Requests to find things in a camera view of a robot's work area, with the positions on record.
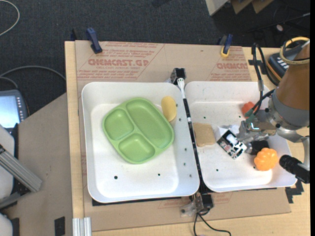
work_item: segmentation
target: blue clamp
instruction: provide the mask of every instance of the blue clamp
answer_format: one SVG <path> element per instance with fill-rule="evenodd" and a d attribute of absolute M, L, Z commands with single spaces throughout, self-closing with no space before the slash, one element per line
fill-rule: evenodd
<path fill-rule="evenodd" d="M 223 36 L 223 38 L 221 40 L 221 44 L 224 43 L 224 45 L 221 48 L 221 56 L 223 58 L 228 57 L 228 55 L 230 53 L 230 46 L 232 44 L 232 38 L 233 38 L 233 35 L 229 34 L 228 36 Z"/>
<path fill-rule="evenodd" d="M 86 35 L 88 40 L 92 42 L 91 48 L 93 49 L 94 53 L 101 53 L 103 50 L 99 45 L 95 30 L 93 28 L 88 28 L 86 31 Z"/>

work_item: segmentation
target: green plate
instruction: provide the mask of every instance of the green plate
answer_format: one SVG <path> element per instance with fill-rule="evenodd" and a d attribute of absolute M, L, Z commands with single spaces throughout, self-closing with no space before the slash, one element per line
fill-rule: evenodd
<path fill-rule="evenodd" d="M 144 98 L 133 98 L 115 107 L 106 114 L 102 125 L 116 151 L 134 164 L 156 157 L 174 141 L 170 123 Z"/>

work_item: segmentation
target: yellow oval object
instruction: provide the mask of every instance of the yellow oval object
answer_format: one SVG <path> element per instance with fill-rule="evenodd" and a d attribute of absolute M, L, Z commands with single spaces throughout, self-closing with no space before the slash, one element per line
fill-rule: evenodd
<path fill-rule="evenodd" d="M 168 121 L 172 121 L 177 114 L 176 102 L 171 96 L 166 96 L 162 99 L 163 115 Z"/>
<path fill-rule="evenodd" d="M 256 168 L 260 171 L 267 171 L 275 167 L 279 161 L 277 152 L 272 148 L 263 148 L 260 152 L 257 153 L 257 156 L 254 159 Z"/>

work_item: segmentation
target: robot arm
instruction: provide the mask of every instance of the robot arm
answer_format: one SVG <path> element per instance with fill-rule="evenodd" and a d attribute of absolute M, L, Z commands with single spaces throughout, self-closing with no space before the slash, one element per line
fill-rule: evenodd
<path fill-rule="evenodd" d="M 242 121 L 237 139 L 251 148 L 253 141 L 262 141 L 269 136 L 279 136 L 294 142 L 302 142 L 304 162 L 289 155 L 281 157 L 279 163 L 288 172 L 304 183 L 310 183 L 310 138 L 296 131 L 310 125 L 310 41 L 305 38 L 301 51 L 294 60 L 284 55 L 285 48 L 292 43 L 286 42 L 280 51 L 280 57 L 289 64 L 289 68 L 278 87 L 267 93 L 268 108 L 250 112 L 246 121 Z"/>

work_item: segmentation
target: handheld device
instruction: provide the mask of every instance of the handheld device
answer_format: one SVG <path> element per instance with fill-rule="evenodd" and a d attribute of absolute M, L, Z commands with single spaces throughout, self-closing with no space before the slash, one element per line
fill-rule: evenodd
<path fill-rule="evenodd" d="M 17 89 L 0 91 L 0 124 L 8 132 L 29 115 L 22 94 Z"/>

